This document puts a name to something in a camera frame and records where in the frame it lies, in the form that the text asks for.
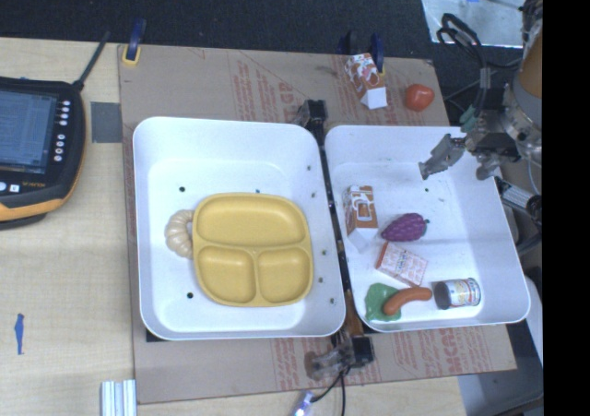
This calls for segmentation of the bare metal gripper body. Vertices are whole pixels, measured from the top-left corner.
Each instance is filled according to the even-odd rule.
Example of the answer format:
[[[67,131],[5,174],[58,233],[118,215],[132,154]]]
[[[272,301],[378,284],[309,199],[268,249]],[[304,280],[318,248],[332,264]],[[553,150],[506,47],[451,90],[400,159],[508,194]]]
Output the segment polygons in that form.
[[[474,153],[517,161],[542,161],[542,109],[519,104],[463,115],[466,148]]]

